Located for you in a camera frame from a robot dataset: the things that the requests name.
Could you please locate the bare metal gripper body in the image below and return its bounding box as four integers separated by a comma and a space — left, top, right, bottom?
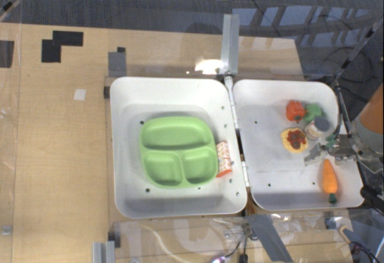
327, 134, 367, 167

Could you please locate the small can with grey lid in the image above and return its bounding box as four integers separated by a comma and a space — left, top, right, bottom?
303, 116, 331, 141

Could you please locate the orange toy carrot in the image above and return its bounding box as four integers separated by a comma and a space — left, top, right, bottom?
322, 158, 340, 205

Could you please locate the yellow toy spaghetti with sauce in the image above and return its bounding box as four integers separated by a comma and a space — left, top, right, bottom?
280, 127, 309, 154

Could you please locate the green toy bell pepper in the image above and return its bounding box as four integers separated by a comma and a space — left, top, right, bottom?
304, 103, 323, 123

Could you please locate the orange toy bell pepper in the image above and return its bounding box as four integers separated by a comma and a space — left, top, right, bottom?
285, 100, 307, 124

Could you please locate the white plastic tray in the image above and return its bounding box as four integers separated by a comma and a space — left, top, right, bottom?
109, 76, 248, 220
232, 79, 365, 212

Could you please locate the orange and white patterned packet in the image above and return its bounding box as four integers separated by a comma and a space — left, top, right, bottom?
215, 141, 235, 179

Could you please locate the thin black and white rod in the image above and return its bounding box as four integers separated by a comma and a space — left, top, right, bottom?
224, 76, 251, 188

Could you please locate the green divided plate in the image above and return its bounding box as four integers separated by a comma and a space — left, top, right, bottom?
139, 115, 220, 190

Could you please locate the black cylinder on white bracket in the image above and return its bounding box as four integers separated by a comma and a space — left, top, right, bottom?
359, 185, 384, 212

